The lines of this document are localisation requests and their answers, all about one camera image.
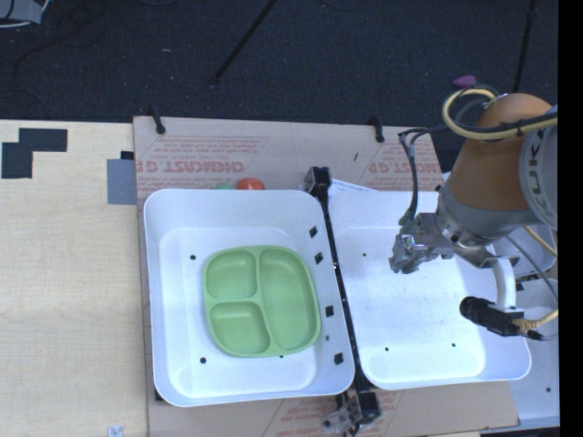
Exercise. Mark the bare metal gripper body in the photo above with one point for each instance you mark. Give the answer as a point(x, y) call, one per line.
point(432, 237)

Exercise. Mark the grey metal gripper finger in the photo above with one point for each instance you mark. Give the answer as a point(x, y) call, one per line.
point(401, 249)
point(416, 263)

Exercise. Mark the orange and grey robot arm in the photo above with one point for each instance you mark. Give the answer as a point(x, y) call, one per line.
point(494, 162)

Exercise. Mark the white plastic tray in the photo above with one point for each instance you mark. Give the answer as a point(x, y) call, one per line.
point(410, 317)
point(182, 317)

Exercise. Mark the thin black rod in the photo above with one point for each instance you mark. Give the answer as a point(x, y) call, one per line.
point(339, 271)

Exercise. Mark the white printed paper slip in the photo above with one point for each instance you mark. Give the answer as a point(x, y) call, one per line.
point(353, 185)

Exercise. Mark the green divided plate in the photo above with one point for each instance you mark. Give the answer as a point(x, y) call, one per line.
point(262, 301)

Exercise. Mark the brown cardboard board red print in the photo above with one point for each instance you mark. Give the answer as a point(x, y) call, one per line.
point(282, 153)

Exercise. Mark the purple grapes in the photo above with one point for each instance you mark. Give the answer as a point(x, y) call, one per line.
point(463, 81)

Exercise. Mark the red round toy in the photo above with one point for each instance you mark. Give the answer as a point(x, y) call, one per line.
point(250, 183)

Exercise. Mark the green round toy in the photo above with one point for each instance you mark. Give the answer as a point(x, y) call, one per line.
point(223, 186)

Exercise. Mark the black cylinder on white bracket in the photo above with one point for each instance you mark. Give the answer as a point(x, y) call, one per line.
point(489, 314)

